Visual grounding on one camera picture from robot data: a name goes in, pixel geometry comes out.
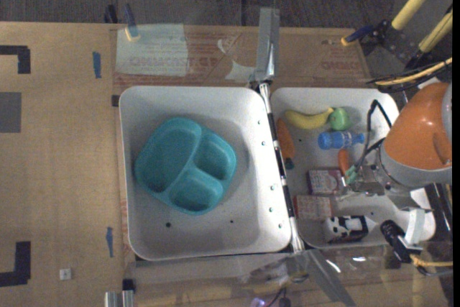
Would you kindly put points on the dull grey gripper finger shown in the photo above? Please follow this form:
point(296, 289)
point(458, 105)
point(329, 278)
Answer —
point(344, 190)

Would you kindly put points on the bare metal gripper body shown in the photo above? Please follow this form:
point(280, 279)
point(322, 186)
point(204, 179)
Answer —
point(370, 179)

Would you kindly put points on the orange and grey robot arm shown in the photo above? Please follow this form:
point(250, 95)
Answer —
point(417, 133)

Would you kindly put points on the pink carton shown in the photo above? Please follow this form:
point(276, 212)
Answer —
point(323, 181)

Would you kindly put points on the orange sausage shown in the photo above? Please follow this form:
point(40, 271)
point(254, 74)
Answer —
point(343, 160)

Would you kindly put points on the red and white carton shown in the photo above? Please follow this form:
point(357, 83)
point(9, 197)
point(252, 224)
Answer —
point(312, 206)

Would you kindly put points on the black and white carton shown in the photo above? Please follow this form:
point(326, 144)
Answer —
point(345, 228)

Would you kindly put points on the white plastic tray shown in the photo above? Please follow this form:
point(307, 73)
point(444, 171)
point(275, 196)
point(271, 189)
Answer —
point(251, 140)
point(312, 158)

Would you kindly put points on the blue bottle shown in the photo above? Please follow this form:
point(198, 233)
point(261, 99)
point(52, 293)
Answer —
point(334, 140)

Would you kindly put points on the green pear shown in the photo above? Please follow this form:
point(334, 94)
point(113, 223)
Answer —
point(339, 119)

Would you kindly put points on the orange carrot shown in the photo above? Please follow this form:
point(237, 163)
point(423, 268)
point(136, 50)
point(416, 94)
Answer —
point(285, 140)

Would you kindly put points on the yellow banana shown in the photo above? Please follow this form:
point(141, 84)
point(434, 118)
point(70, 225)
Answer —
point(307, 120)

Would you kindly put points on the brown cardboard board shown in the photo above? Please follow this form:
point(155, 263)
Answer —
point(305, 54)

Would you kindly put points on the blue divided plate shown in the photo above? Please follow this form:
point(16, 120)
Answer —
point(179, 154)

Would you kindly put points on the small white square block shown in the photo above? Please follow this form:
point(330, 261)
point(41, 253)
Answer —
point(65, 274)

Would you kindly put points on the black cylinder on white bracket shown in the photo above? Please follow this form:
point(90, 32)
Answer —
point(395, 235)

